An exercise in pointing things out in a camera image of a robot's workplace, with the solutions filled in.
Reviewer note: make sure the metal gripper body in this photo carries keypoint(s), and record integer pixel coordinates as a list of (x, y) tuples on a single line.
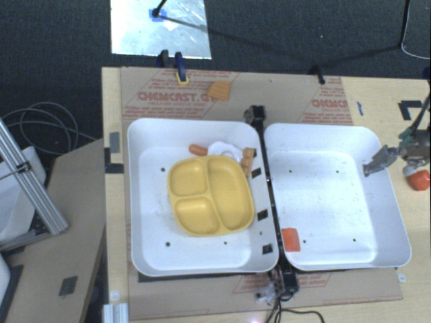
[(415, 150)]

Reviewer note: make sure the orange cube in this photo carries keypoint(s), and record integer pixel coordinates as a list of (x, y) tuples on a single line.
[(291, 240)]

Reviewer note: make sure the thin black rod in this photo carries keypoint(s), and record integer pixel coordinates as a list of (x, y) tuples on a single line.
[(271, 194)]

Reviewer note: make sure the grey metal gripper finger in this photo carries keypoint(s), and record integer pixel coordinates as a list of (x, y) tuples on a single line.
[(378, 161)]

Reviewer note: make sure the orange pizza slice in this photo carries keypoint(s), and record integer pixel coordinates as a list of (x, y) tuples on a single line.
[(220, 91)]

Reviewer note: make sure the yellow divided plate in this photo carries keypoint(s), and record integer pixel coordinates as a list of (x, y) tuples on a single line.
[(215, 194)]

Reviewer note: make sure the white plastic tray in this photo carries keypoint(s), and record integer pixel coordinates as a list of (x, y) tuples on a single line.
[(151, 214), (336, 214)]

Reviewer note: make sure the orange sausage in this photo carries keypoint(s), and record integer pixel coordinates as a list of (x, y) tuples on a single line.
[(198, 149)]

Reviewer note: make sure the brown cardboard board red print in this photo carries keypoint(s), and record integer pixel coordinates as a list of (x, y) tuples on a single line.
[(202, 298)]

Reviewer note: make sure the white fried egg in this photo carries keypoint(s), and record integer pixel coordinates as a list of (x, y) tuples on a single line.
[(220, 149)]

